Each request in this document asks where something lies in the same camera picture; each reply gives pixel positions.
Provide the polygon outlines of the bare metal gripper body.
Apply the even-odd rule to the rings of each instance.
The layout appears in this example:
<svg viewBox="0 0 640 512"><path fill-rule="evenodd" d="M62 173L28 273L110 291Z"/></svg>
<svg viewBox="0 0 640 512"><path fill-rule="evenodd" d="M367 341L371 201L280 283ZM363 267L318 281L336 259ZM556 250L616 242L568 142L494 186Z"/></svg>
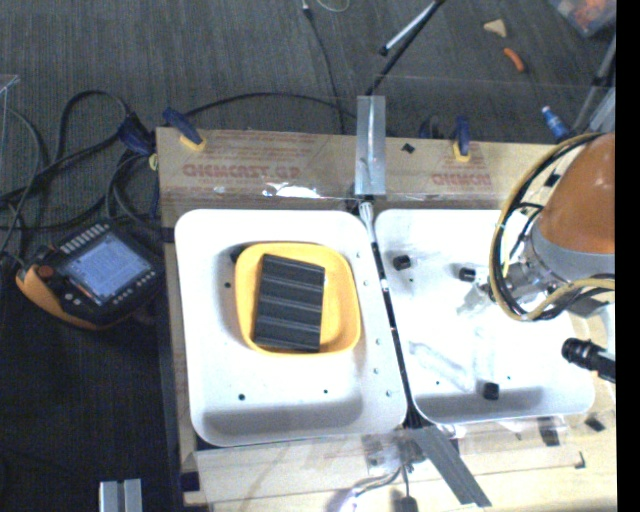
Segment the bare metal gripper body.
<svg viewBox="0 0 640 512"><path fill-rule="evenodd" d="M554 288L554 280L540 268L531 267L527 262L507 263L494 262L491 264L495 280L490 277L480 289L492 300L496 301L492 284L495 283L502 292L505 302L531 303L541 294L548 294Z"/></svg>

